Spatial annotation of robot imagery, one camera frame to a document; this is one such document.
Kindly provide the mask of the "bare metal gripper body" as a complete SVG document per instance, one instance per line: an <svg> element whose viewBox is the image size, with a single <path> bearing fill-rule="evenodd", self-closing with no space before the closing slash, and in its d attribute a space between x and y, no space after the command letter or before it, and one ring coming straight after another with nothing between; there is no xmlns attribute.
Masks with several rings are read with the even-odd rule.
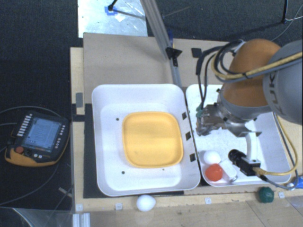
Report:
<svg viewBox="0 0 303 227"><path fill-rule="evenodd" d="M236 137L245 137L249 133L257 131L249 130L245 124L248 122L246 119L241 119L230 113L222 103L214 103L202 108L200 104L196 108L196 133L198 136L206 136L213 130L219 128L227 129Z"/></svg>

